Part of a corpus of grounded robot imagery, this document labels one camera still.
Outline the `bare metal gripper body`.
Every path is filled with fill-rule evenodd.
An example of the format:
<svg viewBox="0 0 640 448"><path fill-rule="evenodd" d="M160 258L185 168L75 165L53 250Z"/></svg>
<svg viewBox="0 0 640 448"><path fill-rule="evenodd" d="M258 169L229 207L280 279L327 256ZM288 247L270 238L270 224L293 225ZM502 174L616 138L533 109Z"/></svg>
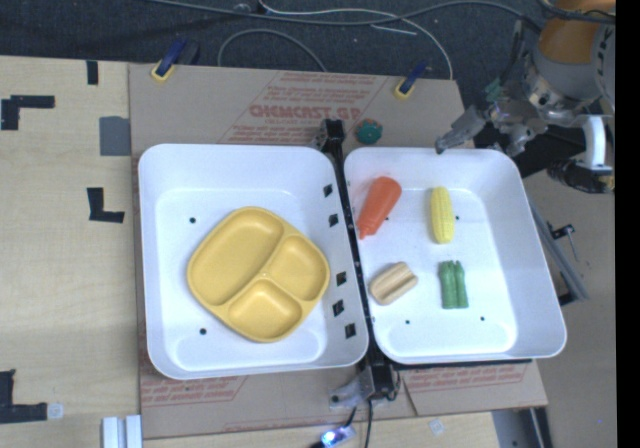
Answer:
<svg viewBox="0 0 640 448"><path fill-rule="evenodd" d="M517 78L497 78L485 88L488 119L500 132L544 132L548 125L569 126L583 101L563 94L537 69Z"/></svg>

